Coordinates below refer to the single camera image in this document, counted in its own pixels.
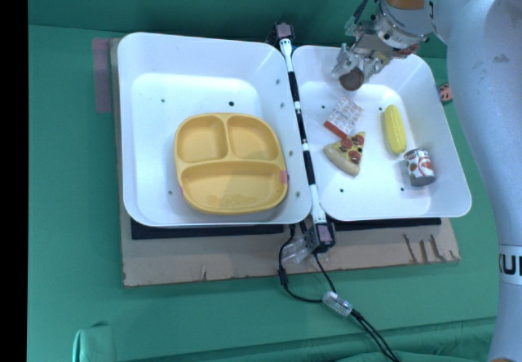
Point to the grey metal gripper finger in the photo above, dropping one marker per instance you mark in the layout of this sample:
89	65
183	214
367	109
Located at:
373	67
341	60

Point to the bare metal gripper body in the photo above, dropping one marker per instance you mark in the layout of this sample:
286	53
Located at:
377	42

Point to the brown round biscuit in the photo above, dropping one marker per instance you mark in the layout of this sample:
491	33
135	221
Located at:
350	80

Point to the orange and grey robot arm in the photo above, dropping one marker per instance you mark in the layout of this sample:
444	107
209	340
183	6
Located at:
473	67

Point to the red and white carton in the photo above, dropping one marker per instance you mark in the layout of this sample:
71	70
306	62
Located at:
343	116

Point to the yellow corn cob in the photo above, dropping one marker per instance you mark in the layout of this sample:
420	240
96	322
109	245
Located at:
395	129

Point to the orange spotted toy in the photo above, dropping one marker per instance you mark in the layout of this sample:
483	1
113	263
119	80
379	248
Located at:
445	92

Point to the black and white thin rod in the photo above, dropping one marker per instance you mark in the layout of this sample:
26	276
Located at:
303	136

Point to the pizza slice toy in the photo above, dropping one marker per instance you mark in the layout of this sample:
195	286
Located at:
346	154

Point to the red and white can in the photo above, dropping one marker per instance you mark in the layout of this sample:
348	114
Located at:
420	168

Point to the white plastic tray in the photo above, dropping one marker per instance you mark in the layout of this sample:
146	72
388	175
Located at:
195	79
375	197

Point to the yellow divided plate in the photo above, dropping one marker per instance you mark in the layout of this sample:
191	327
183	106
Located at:
230	164

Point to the brown cardboard board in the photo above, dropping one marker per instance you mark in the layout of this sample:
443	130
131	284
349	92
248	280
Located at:
244	254

